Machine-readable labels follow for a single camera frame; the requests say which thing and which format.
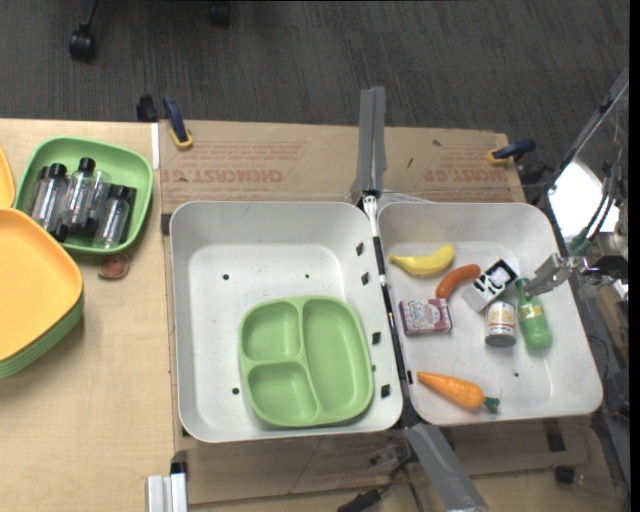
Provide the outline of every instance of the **gray floor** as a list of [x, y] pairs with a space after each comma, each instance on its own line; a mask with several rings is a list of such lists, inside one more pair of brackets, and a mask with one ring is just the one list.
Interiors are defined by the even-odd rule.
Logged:
[[559, 163], [629, 64], [629, 0], [102, 0], [91, 63], [68, 53], [84, 0], [3, 0], [0, 116], [135, 121], [150, 93], [186, 119], [357, 125], [387, 89], [387, 126], [532, 138]]

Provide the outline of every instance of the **stack of plates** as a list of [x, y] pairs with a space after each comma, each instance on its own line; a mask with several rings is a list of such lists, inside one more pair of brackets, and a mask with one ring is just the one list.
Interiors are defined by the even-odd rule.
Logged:
[[10, 209], [13, 183], [0, 150], [0, 378], [31, 364], [78, 323], [82, 275], [28, 215]]

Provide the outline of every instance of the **orange carrot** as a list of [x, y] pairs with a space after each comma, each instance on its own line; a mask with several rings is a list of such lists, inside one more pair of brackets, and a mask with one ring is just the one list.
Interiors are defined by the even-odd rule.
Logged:
[[439, 299], [448, 299], [456, 286], [458, 286], [462, 281], [475, 279], [480, 275], [480, 272], [480, 267], [475, 264], [464, 265], [453, 269], [440, 281], [440, 284], [436, 288], [436, 297]]
[[498, 412], [500, 400], [484, 396], [482, 388], [473, 382], [426, 372], [418, 372], [418, 380], [460, 405], [473, 408], [484, 404], [490, 412]]

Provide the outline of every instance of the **chair wheel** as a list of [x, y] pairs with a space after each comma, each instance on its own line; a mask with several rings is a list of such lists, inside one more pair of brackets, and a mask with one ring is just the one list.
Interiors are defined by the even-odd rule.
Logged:
[[91, 60], [96, 49], [96, 38], [86, 32], [74, 30], [69, 41], [69, 53], [79, 59]]
[[229, 2], [212, 2], [209, 8], [209, 21], [214, 25], [228, 27], [231, 21]]

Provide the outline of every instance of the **yellow banana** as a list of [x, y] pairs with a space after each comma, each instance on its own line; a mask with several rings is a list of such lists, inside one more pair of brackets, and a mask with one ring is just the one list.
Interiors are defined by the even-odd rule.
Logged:
[[445, 244], [428, 256], [389, 255], [389, 261], [395, 263], [412, 276], [430, 276], [444, 270], [453, 261], [453, 244]]

